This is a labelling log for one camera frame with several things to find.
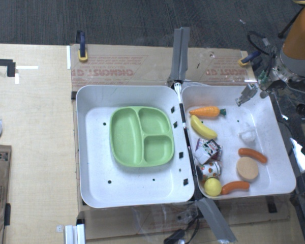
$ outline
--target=green divided plate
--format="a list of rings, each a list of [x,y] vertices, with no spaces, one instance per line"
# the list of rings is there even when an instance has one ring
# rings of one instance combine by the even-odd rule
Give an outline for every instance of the green divided plate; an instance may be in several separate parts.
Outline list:
[[[167,115],[152,107],[122,107],[110,120],[115,159],[131,167],[162,165],[174,155],[174,138]]]

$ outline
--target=yellow ball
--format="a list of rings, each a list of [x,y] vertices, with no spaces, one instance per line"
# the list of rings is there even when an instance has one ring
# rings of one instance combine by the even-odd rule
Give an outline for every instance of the yellow ball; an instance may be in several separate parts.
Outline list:
[[[207,195],[218,196],[222,191],[222,184],[216,178],[209,178],[204,183],[204,190]]]

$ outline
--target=toy carrot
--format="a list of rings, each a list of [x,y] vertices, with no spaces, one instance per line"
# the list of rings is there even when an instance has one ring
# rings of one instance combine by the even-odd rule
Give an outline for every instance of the toy carrot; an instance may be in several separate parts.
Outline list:
[[[201,108],[196,108],[191,111],[189,111],[191,115],[195,116],[218,116],[219,114],[221,115],[226,115],[226,109],[219,109],[219,107],[216,106],[207,106],[207,107],[201,107]]]

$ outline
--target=clamp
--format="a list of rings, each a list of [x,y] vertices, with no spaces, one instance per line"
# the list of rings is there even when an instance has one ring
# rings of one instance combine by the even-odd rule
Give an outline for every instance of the clamp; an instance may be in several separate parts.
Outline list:
[[[249,64],[250,61],[254,60],[254,58],[259,56],[260,54],[261,54],[261,52],[255,51],[255,52],[249,54],[247,57],[239,59],[237,63],[241,67],[245,67],[247,64]]]
[[[88,53],[85,47],[85,32],[77,31],[76,43],[80,43],[80,49],[78,50],[79,61],[82,63],[88,61]]]

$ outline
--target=red sausage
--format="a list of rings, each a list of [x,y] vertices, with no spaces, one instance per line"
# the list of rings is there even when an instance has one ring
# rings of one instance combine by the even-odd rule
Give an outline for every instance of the red sausage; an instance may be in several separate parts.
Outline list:
[[[248,190],[250,188],[250,183],[247,181],[232,181],[227,183],[222,187],[222,191],[220,192],[222,195],[229,194],[234,190]]]
[[[260,152],[257,152],[257,151],[255,151],[255,150],[253,150],[251,148],[240,148],[238,150],[238,154],[240,156],[252,157],[252,158],[258,160],[259,162],[261,162],[262,164],[265,164],[268,161],[267,157],[265,157]]]

